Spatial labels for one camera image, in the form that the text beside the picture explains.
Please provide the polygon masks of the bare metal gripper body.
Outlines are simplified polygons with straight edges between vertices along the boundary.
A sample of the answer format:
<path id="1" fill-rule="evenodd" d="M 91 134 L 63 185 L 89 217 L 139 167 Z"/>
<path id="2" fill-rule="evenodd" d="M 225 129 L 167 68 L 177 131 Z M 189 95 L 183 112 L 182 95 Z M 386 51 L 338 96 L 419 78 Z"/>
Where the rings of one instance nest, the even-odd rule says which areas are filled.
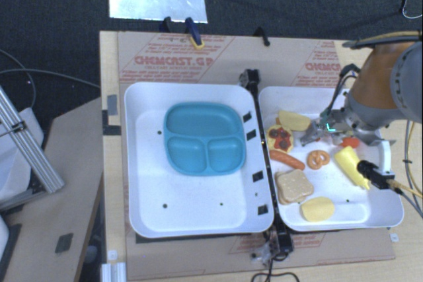
<path id="1" fill-rule="evenodd" d="M 378 127 L 364 122 L 349 108 L 325 109 L 317 125 L 324 133 L 351 135 L 368 146 L 376 146 L 383 140 Z"/>

